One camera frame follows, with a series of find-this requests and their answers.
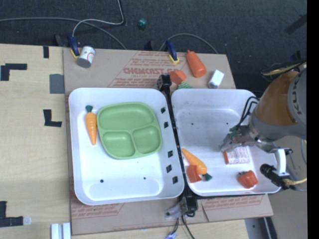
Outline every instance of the white plastic tray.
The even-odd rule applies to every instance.
[[[264,163],[276,167],[274,154],[255,146],[246,147],[249,163],[226,165],[219,149],[229,129],[239,122],[247,99],[253,95],[246,90],[179,89],[173,92],[173,111],[180,147],[201,159],[208,168],[207,173],[213,176],[209,181],[188,182],[194,193],[200,196],[224,196],[275,193],[280,189],[259,171]],[[249,170],[254,171],[258,184],[245,189],[237,181],[237,175]]]
[[[99,136],[92,145],[84,124],[85,106],[93,112],[107,105],[141,102],[157,116],[162,147],[151,155],[118,160],[104,150]],[[69,97],[74,188],[87,205],[174,198],[184,180],[165,96],[154,89],[80,88]]]

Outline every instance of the orange carrot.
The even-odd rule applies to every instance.
[[[92,106],[85,107],[87,113],[85,114],[85,126],[88,131],[89,137],[93,145],[96,144],[96,134],[97,134],[97,120],[96,115],[92,112]]]
[[[210,180],[212,177],[207,173],[207,167],[206,165],[196,156],[194,156],[192,153],[190,153],[186,149],[181,149],[183,152],[185,158],[189,162],[190,165],[196,166],[196,171],[198,174],[204,175],[206,180]]]

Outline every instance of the cardboard box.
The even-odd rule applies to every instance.
[[[91,67],[86,69],[76,64],[69,48],[63,49],[73,235],[174,225],[175,220],[165,219],[165,210],[177,204],[177,198],[99,206],[86,206],[76,198],[73,187],[68,97],[73,90],[81,87],[153,88],[161,74],[174,70],[182,70],[187,76],[184,82],[194,88],[207,88],[213,72],[219,70],[225,74],[219,88],[235,89],[226,55],[198,54],[207,68],[206,75],[201,78],[193,77],[185,53],[177,55],[180,62],[173,64],[166,52],[97,49]],[[176,89],[177,85],[172,84],[171,91]],[[201,199],[198,200],[195,217],[187,218],[187,222],[206,223],[272,214],[268,195]]]

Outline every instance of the wooden table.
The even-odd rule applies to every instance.
[[[63,75],[61,47],[0,45],[0,65],[26,63],[27,70],[10,70],[0,81],[0,201],[7,201],[7,217],[31,217],[30,225],[0,228],[0,238],[50,238],[50,225],[70,222],[69,173],[65,96],[51,94],[49,77]],[[44,126],[43,110],[52,110]],[[195,238],[247,239],[244,220],[189,225]],[[72,238],[165,238],[172,227],[109,232]],[[179,239],[189,238],[184,226]]]

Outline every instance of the green plate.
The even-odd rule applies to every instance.
[[[105,106],[97,114],[97,125],[105,151],[116,159],[150,155],[162,145],[159,122],[143,103]]]

